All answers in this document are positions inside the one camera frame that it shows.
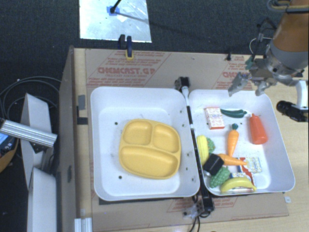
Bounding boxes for yellow banana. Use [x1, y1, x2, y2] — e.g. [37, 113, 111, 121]
[220, 176, 258, 194]

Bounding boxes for black block with thin wires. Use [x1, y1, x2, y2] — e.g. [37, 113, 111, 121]
[174, 76, 192, 92]
[199, 189, 215, 215]

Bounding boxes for green broccoli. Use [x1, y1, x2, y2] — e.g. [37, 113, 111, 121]
[205, 137, 216, 155]

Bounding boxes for black cylinder on white bracket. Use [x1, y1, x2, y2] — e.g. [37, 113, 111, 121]
[276, 79, 309, 123]

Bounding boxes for thin black and white rod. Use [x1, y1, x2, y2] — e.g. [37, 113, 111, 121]
[183, 86, 211, 204]

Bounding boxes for black cube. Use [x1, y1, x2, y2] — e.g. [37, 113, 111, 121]
[203, 153, 225, 176]

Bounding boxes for yellow corn cob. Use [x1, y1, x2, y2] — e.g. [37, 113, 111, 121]
[196, 135, 210, 166]

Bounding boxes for red and white carton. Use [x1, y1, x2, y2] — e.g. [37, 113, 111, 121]
[204, 107, 226, 131]

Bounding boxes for dark green chili pepper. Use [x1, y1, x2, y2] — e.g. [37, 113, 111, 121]
[220, 108, 248, 119]

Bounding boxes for orange carrot with green top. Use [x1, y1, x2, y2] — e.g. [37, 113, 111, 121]
[227, 123, 240, 158]

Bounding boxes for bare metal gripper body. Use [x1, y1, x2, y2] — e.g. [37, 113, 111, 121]
[249, 57, 305, 87]

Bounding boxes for green grapes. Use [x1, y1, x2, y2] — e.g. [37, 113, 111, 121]
[209, 166, 231, 189]

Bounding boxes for yellow divided plate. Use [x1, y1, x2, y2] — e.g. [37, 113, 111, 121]
[118, 118, 183, 180]

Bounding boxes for brown cardboard board red print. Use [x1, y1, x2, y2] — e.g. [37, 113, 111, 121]
[84, 48, 290, 232]

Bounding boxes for orange bottle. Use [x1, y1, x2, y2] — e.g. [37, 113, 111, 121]
[249, 113, 268, 145]

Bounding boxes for yellow and white small packet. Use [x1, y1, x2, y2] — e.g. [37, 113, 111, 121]
[244, 156, 264, 174]

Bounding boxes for red and white flat packet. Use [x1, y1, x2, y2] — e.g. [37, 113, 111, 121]
[228, 157, 257, 193]

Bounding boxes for white plastic tray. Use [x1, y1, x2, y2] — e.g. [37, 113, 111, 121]
[90, 86, 201, 202]
[188, 88, 296, 197]

